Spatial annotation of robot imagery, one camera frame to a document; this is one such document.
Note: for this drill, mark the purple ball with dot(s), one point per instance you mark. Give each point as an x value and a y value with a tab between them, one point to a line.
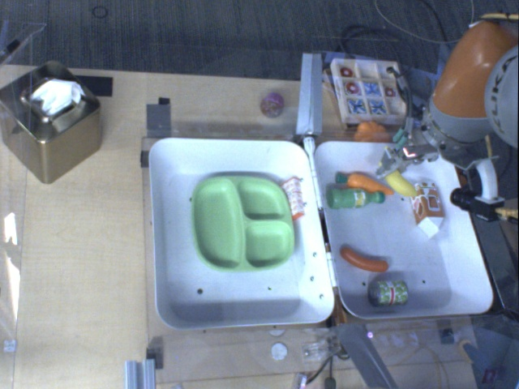
272	104

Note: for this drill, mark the red and white packet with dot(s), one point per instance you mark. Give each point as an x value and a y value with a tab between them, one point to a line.
294	197

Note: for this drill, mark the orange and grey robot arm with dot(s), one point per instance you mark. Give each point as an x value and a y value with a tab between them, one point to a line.
466	75

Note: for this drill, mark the wooden tic-tac-toe board game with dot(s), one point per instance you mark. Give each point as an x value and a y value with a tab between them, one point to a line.
367	91

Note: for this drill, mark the black cylinder on white bracket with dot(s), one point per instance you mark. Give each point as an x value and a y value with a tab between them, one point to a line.
484	201

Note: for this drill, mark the white plastic tray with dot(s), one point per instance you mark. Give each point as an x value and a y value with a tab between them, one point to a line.
243	298
405	237

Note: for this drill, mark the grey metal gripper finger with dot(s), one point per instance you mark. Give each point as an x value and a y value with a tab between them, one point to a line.
399	166
383	167

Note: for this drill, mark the green bottle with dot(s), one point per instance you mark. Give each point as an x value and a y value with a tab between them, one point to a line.
348	198

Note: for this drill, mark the green divided plate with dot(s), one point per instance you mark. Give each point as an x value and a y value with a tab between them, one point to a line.
219	225

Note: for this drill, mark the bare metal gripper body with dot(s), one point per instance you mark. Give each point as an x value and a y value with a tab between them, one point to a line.
417	151

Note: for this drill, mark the yellow banana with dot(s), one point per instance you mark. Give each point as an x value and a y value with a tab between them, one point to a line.
402	185

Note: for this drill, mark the green and red can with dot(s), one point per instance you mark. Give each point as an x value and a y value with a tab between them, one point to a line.
388	293

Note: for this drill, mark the red sausage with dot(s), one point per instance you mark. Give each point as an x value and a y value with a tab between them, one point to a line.
363	261

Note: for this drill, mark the orange toy food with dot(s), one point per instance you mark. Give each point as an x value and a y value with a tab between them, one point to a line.
371	133

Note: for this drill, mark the small white disc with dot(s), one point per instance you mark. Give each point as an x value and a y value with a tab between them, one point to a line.
279	351

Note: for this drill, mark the orange carrot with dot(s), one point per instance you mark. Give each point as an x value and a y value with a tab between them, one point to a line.
365	182

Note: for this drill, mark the brown and white carton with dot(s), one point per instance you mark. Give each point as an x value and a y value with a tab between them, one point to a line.
427	205

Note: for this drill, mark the gold tissue box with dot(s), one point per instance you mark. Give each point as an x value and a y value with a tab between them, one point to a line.
57	144

